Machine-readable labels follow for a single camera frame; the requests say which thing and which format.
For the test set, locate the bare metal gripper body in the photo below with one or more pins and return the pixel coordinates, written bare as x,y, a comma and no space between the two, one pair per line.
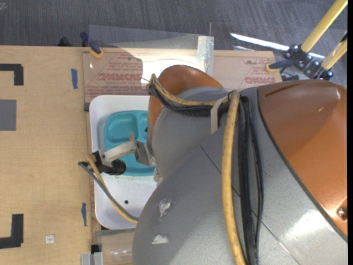
144,154

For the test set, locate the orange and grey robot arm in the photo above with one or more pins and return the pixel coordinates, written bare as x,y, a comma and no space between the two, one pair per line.
193,192

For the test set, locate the blue divided plate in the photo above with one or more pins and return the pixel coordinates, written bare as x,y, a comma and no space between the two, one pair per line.
121,127

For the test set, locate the white plastic tray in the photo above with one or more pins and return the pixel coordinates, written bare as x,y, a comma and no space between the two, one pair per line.
132,195

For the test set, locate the yellow and black stand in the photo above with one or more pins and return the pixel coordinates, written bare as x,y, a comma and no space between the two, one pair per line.
325,23

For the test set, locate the black cylinder on white bracket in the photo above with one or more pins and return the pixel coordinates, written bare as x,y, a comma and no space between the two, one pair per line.
117,167

